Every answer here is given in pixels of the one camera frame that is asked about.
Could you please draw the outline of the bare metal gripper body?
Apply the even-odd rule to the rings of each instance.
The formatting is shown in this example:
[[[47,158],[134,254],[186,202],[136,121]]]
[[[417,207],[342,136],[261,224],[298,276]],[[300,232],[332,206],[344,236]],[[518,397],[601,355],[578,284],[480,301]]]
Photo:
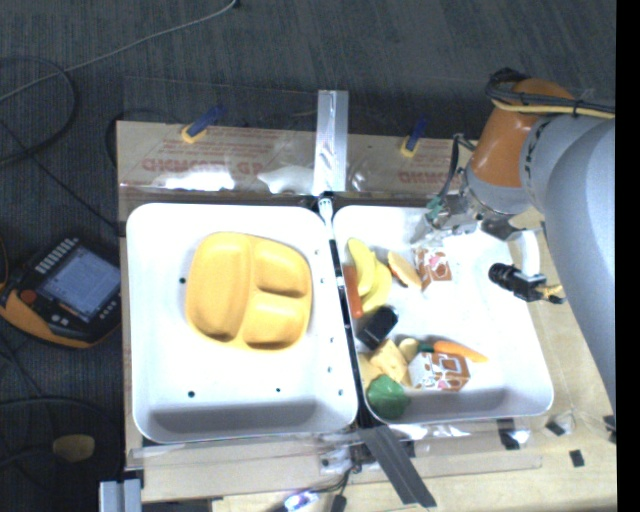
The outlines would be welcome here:
[[[430,226],[445,234],[473,233],[483,220],[484,211],[462,192],[437,195],[428,202]]]

